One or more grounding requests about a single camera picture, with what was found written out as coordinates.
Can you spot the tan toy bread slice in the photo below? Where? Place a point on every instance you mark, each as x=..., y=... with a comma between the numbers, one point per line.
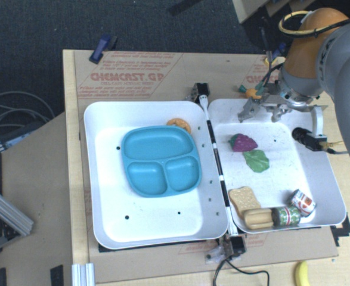
x=243, y=200

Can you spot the purple toy grapes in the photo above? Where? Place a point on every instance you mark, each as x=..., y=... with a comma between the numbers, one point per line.
x=243, y=143

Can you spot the tan toy hot dog bun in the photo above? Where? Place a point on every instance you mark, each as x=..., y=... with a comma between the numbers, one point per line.
x=257, y=218

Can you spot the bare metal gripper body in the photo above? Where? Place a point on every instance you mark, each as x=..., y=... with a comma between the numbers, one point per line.
x=277, y=98

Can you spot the thin black and white rod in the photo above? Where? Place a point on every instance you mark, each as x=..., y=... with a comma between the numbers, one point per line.
x=216, y=152

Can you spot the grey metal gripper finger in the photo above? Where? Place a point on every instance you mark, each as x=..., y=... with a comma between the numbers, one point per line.
x=247, y=110
x=277, y=114

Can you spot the orange toy biscuit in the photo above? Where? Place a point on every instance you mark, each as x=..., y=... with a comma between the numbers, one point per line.
x=177, y=122

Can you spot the green and white small can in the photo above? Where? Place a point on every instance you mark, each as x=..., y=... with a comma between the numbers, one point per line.
x=286, y=216

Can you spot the white plastic tray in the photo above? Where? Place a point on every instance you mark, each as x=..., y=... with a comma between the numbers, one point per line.
x=151, y=219
x=285, y=177

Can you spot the blue divided plate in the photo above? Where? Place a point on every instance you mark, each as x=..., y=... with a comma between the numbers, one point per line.
x=159, y=159

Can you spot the red and white small can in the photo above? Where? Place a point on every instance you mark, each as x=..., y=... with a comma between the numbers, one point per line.
x=303, y=203

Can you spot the brown cardboard board, red print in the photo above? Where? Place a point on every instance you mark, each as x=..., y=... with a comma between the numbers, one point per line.
x=124, y=79

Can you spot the green toy lettuce leaf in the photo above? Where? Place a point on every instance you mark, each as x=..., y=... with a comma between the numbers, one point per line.
x=256, y=161

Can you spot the yellow banana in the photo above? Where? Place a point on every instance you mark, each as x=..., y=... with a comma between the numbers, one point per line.
x=302, y=274

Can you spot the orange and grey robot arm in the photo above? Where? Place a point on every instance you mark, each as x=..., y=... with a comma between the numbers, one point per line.
x=338, y=58

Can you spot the black cylinder on white bracket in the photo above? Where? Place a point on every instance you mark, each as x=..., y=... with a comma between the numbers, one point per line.
x=307, y=139

